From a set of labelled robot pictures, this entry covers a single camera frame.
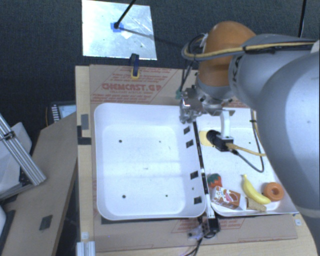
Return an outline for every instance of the brown donut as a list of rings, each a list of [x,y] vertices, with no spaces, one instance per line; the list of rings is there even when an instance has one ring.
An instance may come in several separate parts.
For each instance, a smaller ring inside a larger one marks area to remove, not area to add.
[[[284,197],[285,192],[280,184],[270,182],[264,187],[263,195],[272,202],[275,202],[281,200]]]

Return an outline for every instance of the black carpet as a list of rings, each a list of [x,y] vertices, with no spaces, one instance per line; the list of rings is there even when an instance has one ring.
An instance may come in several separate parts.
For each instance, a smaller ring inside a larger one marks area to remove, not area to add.
[[[119,0],[118,3],[129,3]],[[182,68],[181,47],[216,23],[233,20],[256,34],[297,36],[302,0],[138,0],[149,5],[157,61],[142,66]],[[302,36],[319,38],[320,1],[309,0]],[[35,139],[53,101],[75,99],[75,66],[127,65],[126,59],[82,56],[80,0],[0,1],[0,113],[22,122]]]

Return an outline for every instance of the banana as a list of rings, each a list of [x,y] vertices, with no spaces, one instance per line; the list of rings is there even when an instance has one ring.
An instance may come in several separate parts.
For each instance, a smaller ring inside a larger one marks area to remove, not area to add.
[[[253,199],[261,205],[267,205],[271,203],[271,200],[268,197],[255,190],[254,186],[252,186],[251,182],[247,179],[246,174],[243,175],[242,189],[248,198]]]

